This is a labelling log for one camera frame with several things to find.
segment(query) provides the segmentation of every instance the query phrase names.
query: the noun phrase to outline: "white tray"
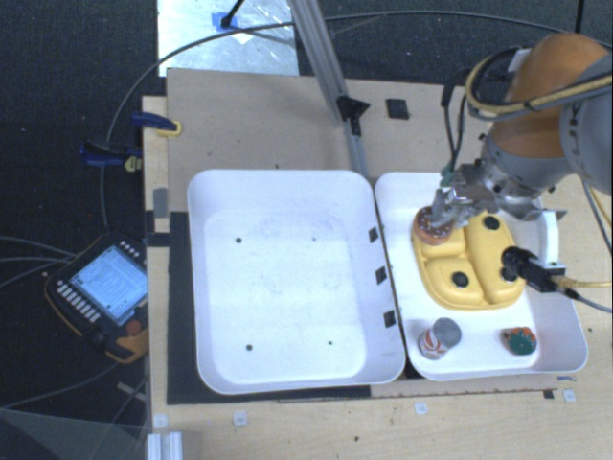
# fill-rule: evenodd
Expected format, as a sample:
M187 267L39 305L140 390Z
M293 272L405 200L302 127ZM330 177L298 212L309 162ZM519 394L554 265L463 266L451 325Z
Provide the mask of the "white tray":
M570 299L528 287L505 309L458 311L439 306L427 294L410 227L418 209L432 203L440 178L437 173L393 172L380 177L375 186L407 351L415 369L431 380L577 371L587 360L587 344ZM502 212L498 216L507 223L518 246L538 253L535 222L517 221ZM462 341L435 361L423 357L417 343L439 317L458 323ZM502 329L516 326L528 326L536 334L538 345L531 355L512 355L500 339Z
M373 190L363 177L206 171L190 183L188 206L197 364L210 388L374 384L402 372Z

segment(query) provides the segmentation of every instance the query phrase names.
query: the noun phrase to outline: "black floor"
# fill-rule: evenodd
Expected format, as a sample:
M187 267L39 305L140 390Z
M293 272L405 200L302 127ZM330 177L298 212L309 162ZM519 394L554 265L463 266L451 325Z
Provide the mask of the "black floor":
M320 0L325 15L380 11L459 11L537 22L573 31L578 0ZM0 0L0 236L79 252L103 231L99 170L83 166L79 145L102 141L129 86L156 56L155 0ZM582 31L611 42L612 0L586 0ZM345 76L444 82L456 70L547 32L524 25L453 15L330 23ZM303 54L300 69L309 72ZM138 89L113 136L138 144L127 113L139 97L160 94L151 77ZM144 233L139 174L107 169L111 228ZM10 257L53 253L0 241L0 285L41 263ZM112 364L93 352L43 299L42 270L0 287L0 405L85 380ZM19 408L42 414L110 421L125 401L118 381L139 383L141 360L118 367L86 387ZM144 407L133 402L118 421L138 425Z

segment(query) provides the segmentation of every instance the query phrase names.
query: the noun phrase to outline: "black connector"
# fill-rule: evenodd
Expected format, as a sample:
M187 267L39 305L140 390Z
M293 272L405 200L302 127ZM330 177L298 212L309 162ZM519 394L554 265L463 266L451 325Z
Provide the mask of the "black connector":
M536 262L536 256L529 250L519 247L509 247L502 254L502 264L511 274L526 280L529 286L541 293L557 291L557 285L552 276L563 276L563 267L546 269Z

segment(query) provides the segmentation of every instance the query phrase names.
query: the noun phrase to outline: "tin can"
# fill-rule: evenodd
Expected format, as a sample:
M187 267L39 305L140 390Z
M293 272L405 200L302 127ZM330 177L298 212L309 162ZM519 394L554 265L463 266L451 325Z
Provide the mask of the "tin can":
M441 359L462 339L462 330L450 318L440 318L421 334L418 346L428 359Z

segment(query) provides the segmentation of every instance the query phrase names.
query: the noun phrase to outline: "wooden table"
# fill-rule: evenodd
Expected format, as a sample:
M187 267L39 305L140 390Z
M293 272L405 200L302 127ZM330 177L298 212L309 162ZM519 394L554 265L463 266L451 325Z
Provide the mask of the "wooden table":
M439 86L348 80L348 87L372 105L361 123L373 179L386 172L435 172L446 163ZM169 212L185 203L181 183L195 172L349 167L342 128L326 111L314 79L175 70L168 95L144 98L144 110L169 114L184 126L176 139L144 131L146 208L154 212L156 233L169 232ZM406 100L411 118L389 119L388 98ZM478 155L477 137L486 130L468 122L460 161ZM177 160L170 142L178 141L195 160ZM156 190L168 194L161 206L159 196L154 206ZM610 207L610 197L603 197ZM565 179L544 203L569 210L560 224L560 259L568 275L609 279L611 259L578 180ZM613 457L611 317L581 305L588 362L561 379L398 380L373 387L373 396L361 400L167 405L168 264L167 247L148 248L151 414L156 432L183 432L184 458ZM611 306L610 288L584 295ZM553 398L543 390L552 390ZM246 412L247 425L235 425L236 412Z

